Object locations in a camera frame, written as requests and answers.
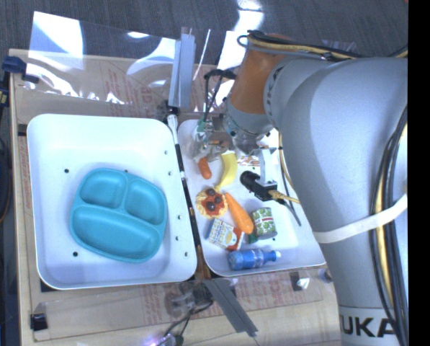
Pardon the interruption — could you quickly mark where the large orange carrot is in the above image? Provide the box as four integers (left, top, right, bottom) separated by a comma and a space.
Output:
224, 192, 259, 244

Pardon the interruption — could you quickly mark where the green and white can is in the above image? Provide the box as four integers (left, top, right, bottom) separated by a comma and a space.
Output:
251, 207, 278, 240

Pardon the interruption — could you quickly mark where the thin black and white rod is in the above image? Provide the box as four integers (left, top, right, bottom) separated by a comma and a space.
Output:
166, 113, 212, 280

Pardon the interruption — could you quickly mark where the white and yellow juice carton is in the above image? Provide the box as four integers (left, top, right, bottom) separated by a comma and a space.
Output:
205, 218, 245, 252

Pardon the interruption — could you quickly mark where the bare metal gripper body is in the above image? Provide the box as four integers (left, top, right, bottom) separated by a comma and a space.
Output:
207, 114, 273, 157

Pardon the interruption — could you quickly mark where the black block with thin wires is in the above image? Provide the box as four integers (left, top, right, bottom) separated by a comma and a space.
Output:
171, 281, 215, 313
156, 101, 179, 120

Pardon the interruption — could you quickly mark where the yellow banana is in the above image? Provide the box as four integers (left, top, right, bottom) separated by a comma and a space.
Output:
214, 151, 238, 190

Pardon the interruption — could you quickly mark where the white plastic tray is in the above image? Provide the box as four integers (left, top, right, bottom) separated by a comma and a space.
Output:
26, 112, 198, 290
177, 117, 327, 278

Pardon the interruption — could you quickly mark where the brown cardboard board red print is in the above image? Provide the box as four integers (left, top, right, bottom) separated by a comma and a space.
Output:
9, 48, 341, 342

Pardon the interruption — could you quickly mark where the white and orange packet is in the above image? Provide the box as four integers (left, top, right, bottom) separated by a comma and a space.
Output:
237, 154, 261, 167

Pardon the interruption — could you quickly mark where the blue plastic bottle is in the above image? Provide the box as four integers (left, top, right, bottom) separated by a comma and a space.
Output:
228, 249, 282, 271

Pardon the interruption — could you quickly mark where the blue divided plate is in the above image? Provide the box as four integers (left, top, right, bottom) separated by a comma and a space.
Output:
69, 167, 169, 264

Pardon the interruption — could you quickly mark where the yellow pasta with meatballs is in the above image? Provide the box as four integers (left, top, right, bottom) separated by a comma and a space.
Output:
195, 187, 229, 218

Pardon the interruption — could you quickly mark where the small orange carrot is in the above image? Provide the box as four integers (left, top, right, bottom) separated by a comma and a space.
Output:
197, 156, 212, 180

